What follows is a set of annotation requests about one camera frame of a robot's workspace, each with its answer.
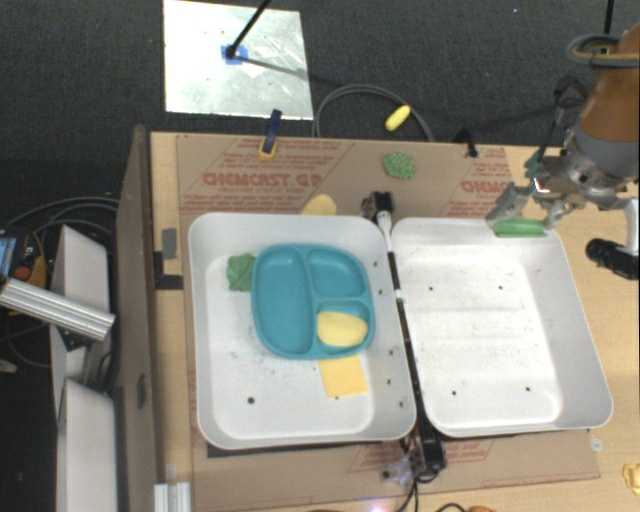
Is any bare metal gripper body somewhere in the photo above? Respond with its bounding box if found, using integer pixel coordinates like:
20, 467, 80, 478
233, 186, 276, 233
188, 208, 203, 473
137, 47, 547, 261
528, 152, 631, 210

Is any green pea pod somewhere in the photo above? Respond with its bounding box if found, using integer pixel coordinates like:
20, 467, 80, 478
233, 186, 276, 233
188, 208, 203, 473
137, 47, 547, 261
492, 218, 550, 239

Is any green dotted round piece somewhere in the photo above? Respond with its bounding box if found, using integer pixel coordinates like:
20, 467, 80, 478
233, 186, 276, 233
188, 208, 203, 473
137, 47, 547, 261
382, 151, 417, 181

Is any white plastic tray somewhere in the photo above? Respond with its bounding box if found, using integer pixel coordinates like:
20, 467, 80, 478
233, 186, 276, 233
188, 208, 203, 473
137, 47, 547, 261
389, 216, 615, 439
187, 211, 418, 451

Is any yellow corn cob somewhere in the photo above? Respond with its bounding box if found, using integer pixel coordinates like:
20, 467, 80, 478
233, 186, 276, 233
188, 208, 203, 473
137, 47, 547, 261
384, 104, 413, 133

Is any thin black and white rod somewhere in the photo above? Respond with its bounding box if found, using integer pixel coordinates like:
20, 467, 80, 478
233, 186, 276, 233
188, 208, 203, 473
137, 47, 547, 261
377, 209, 437, 454

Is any yellow round flat piece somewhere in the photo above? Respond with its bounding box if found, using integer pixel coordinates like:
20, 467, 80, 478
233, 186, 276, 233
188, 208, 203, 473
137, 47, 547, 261
300, 193, 339, 217

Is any yellow potato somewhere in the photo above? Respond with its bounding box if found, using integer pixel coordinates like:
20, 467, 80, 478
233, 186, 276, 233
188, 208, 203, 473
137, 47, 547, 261
315, 310, 370, 350

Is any brown cardboard board, red print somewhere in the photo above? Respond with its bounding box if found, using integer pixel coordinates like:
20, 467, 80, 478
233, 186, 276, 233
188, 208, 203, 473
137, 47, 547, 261
175, 134, 602, 502

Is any yellow cheese slice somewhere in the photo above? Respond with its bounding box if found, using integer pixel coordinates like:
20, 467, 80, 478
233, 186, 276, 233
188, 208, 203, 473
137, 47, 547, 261
319, 355, 370, 400

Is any blue divided plate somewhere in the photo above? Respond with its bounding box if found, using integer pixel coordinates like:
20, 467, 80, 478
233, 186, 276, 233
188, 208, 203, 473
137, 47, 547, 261
250, 243, 376, 361

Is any green lettuce leaf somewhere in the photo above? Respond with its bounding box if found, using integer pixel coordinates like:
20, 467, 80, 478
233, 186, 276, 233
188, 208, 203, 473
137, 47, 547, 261
225, 252, 259, 293

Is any black cylinder on white bracket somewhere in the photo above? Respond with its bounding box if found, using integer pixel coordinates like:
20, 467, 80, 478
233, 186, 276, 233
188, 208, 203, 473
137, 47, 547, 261
585, 197, 640, 280

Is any black block with thin wires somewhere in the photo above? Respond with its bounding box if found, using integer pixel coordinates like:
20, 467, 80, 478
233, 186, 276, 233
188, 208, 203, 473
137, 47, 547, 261
399, 433, 447, 482
361, 190, 397, 220

